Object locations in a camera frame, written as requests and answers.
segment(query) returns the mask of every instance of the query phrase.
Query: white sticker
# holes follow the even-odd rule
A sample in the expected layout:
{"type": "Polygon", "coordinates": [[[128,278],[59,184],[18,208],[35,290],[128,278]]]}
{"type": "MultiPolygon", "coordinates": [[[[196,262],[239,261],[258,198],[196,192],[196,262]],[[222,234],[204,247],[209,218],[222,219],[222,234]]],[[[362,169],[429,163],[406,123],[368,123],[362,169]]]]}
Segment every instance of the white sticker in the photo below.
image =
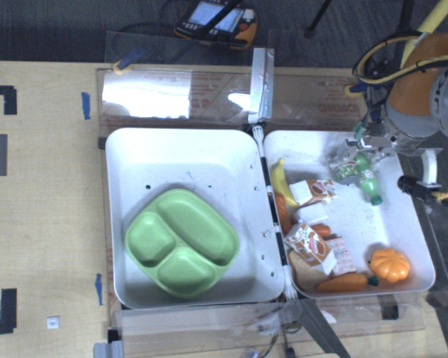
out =
{"type": "Polygon", "coordinates": [[[57,315],[46,318],[46,326],[48,329],[58,329],[60,327],[60,317],[57,315]]]}

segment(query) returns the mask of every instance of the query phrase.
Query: small screen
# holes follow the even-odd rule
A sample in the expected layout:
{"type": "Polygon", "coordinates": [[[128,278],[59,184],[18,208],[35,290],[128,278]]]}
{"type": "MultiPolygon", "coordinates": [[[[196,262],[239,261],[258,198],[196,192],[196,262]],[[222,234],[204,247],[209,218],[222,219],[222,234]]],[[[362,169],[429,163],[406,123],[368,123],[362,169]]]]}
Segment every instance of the small screen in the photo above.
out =
{"type": "MultiPolygon", "coordinates": [[[[210,22],[222,9],[224,5],[213,4],[207,1],[201,1],[197,8],[194,10],[193,14],[189,18],[189,22],[198,25],[206,25],[210,22]]],[[[235,8],[228,13],[224,19],[222,19],[216,26],[216,29],[221,31],[232,32],[239,22],[243,10],[235,8]]]]}

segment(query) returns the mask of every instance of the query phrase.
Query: green bottle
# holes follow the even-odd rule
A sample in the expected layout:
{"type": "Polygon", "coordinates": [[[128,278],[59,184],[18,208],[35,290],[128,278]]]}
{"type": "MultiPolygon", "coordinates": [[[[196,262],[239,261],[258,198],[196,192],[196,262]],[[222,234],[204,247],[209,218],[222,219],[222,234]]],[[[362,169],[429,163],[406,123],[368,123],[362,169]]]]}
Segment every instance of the green bottle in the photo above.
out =
{"type": "Polygon", "coordinates": [[[358,173],[360,174],[360,180],[358,185],[370,196],[370,203],[373,206],[378,206],[383,203],[382,197],[377,191],[377,180],[373,175],[370,161],[367,159],[363,152],[359,152],[355,155],[355,164],[357,166],[358,173]]]}

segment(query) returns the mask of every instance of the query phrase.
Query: wooden table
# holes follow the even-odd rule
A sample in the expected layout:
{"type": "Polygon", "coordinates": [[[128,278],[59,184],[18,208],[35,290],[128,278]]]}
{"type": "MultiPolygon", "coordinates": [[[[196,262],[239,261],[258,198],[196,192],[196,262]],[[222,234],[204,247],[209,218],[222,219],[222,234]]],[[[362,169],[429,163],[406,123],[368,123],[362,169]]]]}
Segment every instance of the wooden table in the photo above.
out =
{"type": "MultiPolygon", "coordinates": [[[[106,341],[110,314],[96,89],[96,70],[104,67],[109,65],[0,62],[0,85],[13,85],[18,93],[15,116],[4,115],[0,96],[0,134],[8,137],[7,176],[0,176],[0,295],[16,288],[18,298],[17,326],[0,335],[0,357],[92,357],[94,344],[106,341]],[[82,92],[90,94],[88,120],[82,92]],[[59,328],[47,328],[52,316],[59,316],[59,328]]],[[[422,304],[423,330],[342,343],[353,357],[448,357],[435,311],[422,304]]],[[[322,352],[315,342],[294,347],[298,357],[322,352]]],[[[268,357],[283,354],[276,348],[268,357]]]]}

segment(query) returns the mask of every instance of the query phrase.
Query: green plate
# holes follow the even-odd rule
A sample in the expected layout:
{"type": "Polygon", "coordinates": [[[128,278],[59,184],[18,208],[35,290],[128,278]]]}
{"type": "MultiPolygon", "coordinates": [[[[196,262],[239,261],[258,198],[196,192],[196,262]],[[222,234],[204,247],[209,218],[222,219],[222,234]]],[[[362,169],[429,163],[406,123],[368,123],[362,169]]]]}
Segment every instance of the green plate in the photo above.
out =
{"type": "Polygon", "coordinates": [[[185,189],[158,196],[126,231],[126,251],[162,289],[195,298],[228,270],[239,251],[235,229],[185,189]]]}

